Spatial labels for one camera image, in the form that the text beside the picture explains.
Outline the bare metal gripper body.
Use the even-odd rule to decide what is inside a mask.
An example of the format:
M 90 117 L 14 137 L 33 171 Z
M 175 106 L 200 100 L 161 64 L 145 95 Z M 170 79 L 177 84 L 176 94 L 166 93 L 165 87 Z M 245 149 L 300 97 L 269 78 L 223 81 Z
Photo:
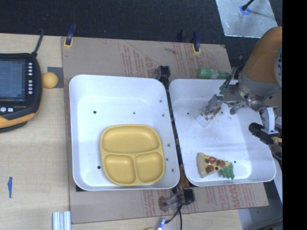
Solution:
M 254 111 L 259 111 L 263 107 L 263 100 L 263 97 L 251 92 L 243 83 L 230 84 L 223 95 L 223 102 L 228 107 L 230 103 L 244 103 Z

